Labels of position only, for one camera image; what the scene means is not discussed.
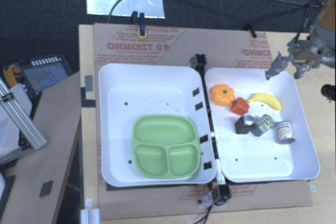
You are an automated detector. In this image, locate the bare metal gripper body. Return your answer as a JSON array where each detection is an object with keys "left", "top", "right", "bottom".
[{"left": 288, "top": 39, "right": 336, "bottom": 69}]

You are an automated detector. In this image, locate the yellow banana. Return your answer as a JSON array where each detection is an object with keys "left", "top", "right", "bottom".
[{"left": 246, "top": 92, "right": 282, "bottom": 111}]

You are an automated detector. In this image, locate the red toy bell pepper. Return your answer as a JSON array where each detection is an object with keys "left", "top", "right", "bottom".
[{"left": 230, "top": 97, "right": 250, "bottom": 116}]

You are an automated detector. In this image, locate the green and white can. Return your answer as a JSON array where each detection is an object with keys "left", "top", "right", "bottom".
[{"left": 251, "top": 113, "right": 275, "bottom": 137}]

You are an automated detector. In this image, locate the orange toy pumpkin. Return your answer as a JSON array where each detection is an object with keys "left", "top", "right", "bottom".
[{"left": 208, "top": 83, "right": 236, "bottom": 107}]

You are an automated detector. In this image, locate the white and orange can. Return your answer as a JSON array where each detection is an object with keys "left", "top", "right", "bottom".
[{"left": 274, "top": 120, "right": 296, "bottom": 145}]

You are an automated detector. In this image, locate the black bottle with silver cap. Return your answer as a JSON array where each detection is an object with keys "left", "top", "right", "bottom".
[{"left": 234, "top": 114, "right": 255, "bottom": 135}]

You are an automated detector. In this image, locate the thin black and white rod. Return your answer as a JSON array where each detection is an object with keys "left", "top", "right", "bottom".
[{"left": 196, "top": 59, "right": 225, "bottom": 185}]

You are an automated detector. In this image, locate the white plastic tray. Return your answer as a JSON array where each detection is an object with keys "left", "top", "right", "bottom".
[
  {"left": 204, "top": 67, "right": 321, "bottom": 184},
  {"left": 98, "top": 62, "right": 218, "bottom": 188}
]

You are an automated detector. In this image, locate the brown cardboard board red print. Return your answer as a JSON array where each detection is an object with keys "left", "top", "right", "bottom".
[{"left": 93, "top": 23, "right": 313, "bottom": 221}]

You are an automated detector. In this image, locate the green divided plate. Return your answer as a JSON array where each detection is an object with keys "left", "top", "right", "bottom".
[{"left": 131, "top": 113, "right": 201, "bottom": 180}]

